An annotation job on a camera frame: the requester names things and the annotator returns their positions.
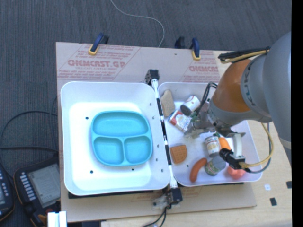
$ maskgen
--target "device screen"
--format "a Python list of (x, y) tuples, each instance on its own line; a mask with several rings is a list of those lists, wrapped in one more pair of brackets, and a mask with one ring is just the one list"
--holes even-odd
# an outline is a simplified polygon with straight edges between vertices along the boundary
[(3, 195), (2, 188), (0, 187), (0, 205), (4, 204), (4, 203), (5, 203), (4, 195)]
[(30, 172), (28, 177), (42, 208), (56, 203), (60, 198), (60, 174), (57, 164)]

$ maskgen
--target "cardboard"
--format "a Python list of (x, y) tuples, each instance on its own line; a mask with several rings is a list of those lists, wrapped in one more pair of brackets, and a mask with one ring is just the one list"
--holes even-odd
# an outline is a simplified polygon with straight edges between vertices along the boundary
[[(191, 50), (100, 45), (95, 56), (90, 44), (56, 43), (57, 90), (70, 81), (144, 82), (148, 70), (159, 70), (163, 82), (219, 82), (220, 70), (213, 51), (200, 51), (195, 61)], [(161, 191), (70, 199), (64, 185), (62, 112), (58, 97), (58, 125), (61, 173), (61, 207), (68, 222), (158, 215), (152, 200)], [(218, 210), (256, 205), (250, 183), (182, 187), (183, 201), (168, 213)]]

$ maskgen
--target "grey floor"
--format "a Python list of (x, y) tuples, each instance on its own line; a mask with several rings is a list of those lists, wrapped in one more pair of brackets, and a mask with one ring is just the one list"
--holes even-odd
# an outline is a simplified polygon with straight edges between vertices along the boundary
[[(109, 44), (174, 48), (184, 36), (187, 48), (196, 37), (202, 50), (236, 51), (270, 46), (292, 29), (292, 0), (112, 1), (159, 20), (165, 33), (110, 0), (0, 0), (0, 147), (16, 147), (0, 155), (10, 174), (53, 154), (33, 147), (58, 147), (57, 119), (49, 116), (56, 112), (55, 42), (92, 43), (102, 31)], [(0, 226), (33, 226), (15, 203)]]

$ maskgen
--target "can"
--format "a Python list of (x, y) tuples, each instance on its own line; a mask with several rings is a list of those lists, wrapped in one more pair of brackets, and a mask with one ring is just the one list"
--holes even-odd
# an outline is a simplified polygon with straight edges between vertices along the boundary
[(186, 115), (190, 116), (193, 111), (195, 111), (200, 106), (200, 100), (195, 96), (191, 95), (181, 106), (181, 112)]
[(226, 162), (220, 156), (215, 156), (213, 159), (206, 163), (205, 171), (210, 176), (215, 176), (225, 167)]
[(206, 148), (210, 157), (219, 155), (220, 152), (220, 142), (218, 136), (210, 136), (205, 139)]

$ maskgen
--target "black electronic device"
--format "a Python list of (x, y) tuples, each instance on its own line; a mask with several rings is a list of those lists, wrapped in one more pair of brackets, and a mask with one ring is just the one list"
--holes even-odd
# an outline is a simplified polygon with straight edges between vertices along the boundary
[(18, 169), (14, 174), (18, 198), (35, 227), (45, 227), (48, 212), (60, 211), (59, 159)]
[(5, 219), (14, 210), (12, 186), (7, 173), (0, 164), (0, 221)]

